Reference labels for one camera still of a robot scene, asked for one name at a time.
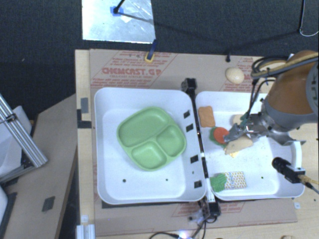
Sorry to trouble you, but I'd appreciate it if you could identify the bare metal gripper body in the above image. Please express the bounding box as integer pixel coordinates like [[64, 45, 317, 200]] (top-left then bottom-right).
[[241, 113, 278, 142]]

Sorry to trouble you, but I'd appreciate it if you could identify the red tomato slice on lettuce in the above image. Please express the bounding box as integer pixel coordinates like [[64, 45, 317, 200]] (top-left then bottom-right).
[[208, 126, 230, 148]]

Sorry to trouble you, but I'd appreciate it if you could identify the tan bread slice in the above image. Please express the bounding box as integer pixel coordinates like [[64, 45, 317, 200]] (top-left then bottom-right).
[[224, 135, 254, 157]]

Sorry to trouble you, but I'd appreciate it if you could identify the thin black and white rod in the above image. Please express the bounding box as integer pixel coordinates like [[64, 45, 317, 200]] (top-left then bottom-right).
[[188, 90, 215, 204]]

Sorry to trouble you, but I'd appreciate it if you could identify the orange biscuit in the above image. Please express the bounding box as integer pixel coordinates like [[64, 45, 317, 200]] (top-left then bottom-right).
[[198, 106, 216, 128]]

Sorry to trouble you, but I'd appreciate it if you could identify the white and yellow patterned packet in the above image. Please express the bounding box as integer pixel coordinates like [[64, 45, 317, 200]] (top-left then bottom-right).
[[223, 171, 248, 190]]

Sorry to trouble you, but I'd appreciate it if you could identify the green leafy vegetable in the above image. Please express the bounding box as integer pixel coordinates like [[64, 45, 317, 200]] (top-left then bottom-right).
[[209, 173, 228, 193]]

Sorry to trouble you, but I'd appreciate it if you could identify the white plastic tray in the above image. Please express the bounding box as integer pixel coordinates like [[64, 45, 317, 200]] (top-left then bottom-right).
[[94, 87, 207, 205], [195, 91, 306, 201]]

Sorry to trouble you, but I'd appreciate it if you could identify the beige egg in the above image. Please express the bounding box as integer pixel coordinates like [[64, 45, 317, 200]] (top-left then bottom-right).
[[225, 67, 245, 85]]

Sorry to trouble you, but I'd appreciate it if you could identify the brown cardboard board red print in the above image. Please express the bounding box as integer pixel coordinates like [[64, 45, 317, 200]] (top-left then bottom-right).
[[89, 49, 299, 237]]

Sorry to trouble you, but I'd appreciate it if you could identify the green divided plate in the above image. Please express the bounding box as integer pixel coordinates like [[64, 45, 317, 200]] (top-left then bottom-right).
[[116, 106, 188, 172]]

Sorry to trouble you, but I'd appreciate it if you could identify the black cylinder on white bracket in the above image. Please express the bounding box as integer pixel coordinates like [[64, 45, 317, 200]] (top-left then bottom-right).
[[271, 138, 307, 184]]

